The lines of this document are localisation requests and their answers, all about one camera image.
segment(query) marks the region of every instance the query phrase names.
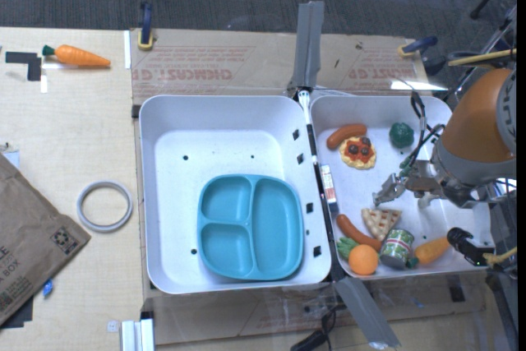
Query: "toy orange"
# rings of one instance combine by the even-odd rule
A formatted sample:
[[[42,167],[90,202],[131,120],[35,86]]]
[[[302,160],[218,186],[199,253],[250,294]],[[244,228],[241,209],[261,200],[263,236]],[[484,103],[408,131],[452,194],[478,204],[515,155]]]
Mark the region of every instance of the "toy orange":
[[[378,267],[378,252],[368,244],[358,244],[348,254],[348,265],[358,275],[371,275]]]

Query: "blue object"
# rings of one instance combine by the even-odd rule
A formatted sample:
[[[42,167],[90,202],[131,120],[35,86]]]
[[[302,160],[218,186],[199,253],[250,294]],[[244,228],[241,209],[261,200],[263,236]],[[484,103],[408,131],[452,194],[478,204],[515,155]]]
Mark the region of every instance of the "blue object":
[[[53,291],[53,280],[49,278],[42,288],[42,294],[46,298],[51,294],[51,291]]]
[[[436,43],[438,43],[438,38],[432,35],[423,39],[417,39],[411,44],[407,44],[406,46],[402,47],[402,51],[404,53],[414,53],[417,50],[420,50],[420,53],[423,53],[428,47],[436,45]]]
[[[148,44],[151,31],[151,5],[148,2],[141,3],[143,13],[141,43]]]
[[[297,193],[284,181],[252,174],[218,176],[199,199],[200,256],[216,274],[274,280],[291,275],[303,255]]]

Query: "toy can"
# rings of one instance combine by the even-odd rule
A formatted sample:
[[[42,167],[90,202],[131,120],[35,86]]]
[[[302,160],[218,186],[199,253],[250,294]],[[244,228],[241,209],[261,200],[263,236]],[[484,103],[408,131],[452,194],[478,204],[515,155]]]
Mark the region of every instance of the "toy can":
[[[383,265],[395,269],[404,269],[411,254],[414,236],[405,229],[391,229],[385,237],[380,250]]]

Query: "toy hot dog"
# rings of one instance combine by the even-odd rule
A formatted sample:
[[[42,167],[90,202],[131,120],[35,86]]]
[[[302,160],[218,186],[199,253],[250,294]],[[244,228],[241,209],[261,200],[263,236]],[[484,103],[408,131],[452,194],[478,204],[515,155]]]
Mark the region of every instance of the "toy hot dog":
[[[327,138],[327,148],[335,150],[338,145],[352,136],[363,136],[367,133],[367,126],[360,123],[348,124],[336,130]]]
[[[380,252],[381,241],[362,233],[353,225],[347,215],[339,214],[336,217],[336,224],[338,225],[339,229],[342,230],[342,233],[344,233],[345,236],[351,238],[358,244],[368,244],[369,246],[372,246],[377,252]]]

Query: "toy carrot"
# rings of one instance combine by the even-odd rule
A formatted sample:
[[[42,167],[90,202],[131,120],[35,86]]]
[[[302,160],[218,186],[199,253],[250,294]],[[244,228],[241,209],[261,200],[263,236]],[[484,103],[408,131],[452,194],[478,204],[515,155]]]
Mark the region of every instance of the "toy carrot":
[[[413,268],[416,264],[427,265],[442,256],[450,248],[447,237],[439,237],[425,242],[414,249],[414,257],[407,262],[408,268]]]
[[[110,61],[96,54],[86,52],[77,47],[63,44],[57,48],[51,48],[45,45],[42,49],[44,56],[55,55],[62,63],[79,66],[109,66]]]

